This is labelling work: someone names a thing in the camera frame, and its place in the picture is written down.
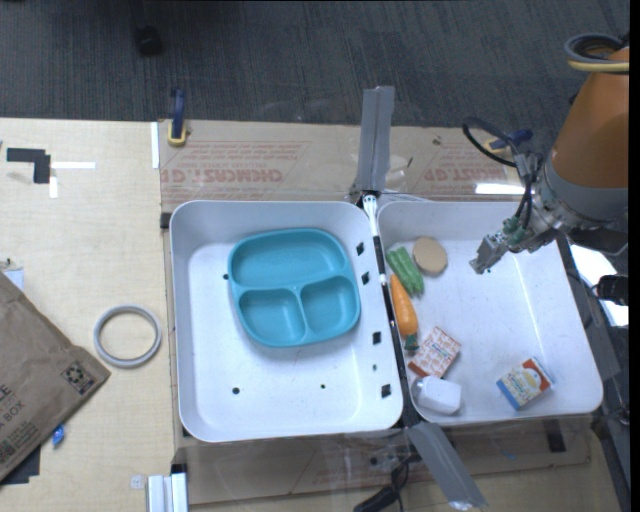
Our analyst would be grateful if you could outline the green pea pods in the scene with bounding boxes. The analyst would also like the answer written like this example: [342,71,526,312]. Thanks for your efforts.
[384,246,426,298]

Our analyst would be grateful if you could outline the black chair wheel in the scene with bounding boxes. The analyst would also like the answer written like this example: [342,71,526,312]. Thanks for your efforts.
[133,24,165,57]

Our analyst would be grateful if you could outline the white plastic tray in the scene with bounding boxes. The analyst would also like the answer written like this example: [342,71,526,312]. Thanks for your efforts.
[168,199,405,444]
[375,199,605,427]

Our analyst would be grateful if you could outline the blue divided plate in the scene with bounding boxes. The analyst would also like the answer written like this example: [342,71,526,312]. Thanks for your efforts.
[227,227,362,349]

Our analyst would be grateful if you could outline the orange carrot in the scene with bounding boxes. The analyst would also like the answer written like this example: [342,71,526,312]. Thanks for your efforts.
[389,273,422,352]

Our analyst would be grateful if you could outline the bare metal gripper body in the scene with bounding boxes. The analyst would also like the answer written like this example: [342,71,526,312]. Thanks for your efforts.
[499,193,600,253]

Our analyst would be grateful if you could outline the tan round biscuit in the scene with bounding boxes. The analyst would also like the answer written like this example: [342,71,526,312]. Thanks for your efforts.
[412,236,449,277]

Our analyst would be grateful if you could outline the white tape ring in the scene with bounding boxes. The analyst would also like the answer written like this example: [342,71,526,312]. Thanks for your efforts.
[92,304,163,370]

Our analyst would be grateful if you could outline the brown paper bag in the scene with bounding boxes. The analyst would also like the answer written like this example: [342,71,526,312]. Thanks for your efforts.
[0,269,112,484]

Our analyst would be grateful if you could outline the orange and white packet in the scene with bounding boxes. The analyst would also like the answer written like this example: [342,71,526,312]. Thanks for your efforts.
[407,326,463,380]

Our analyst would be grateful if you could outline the black cylinder on white bracket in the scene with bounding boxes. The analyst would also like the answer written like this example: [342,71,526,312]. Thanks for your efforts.
[592,272,630,307]

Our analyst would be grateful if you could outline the white blue orange carton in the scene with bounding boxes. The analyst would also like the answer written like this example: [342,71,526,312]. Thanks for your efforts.
[495,356,555,412]

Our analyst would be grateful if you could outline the white bottle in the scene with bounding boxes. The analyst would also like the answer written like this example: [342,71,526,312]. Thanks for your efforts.
[412,375,463,416]

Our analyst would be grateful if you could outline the brown cardboard board red print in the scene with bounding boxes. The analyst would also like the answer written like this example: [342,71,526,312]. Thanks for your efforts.
[157,118,609,506]

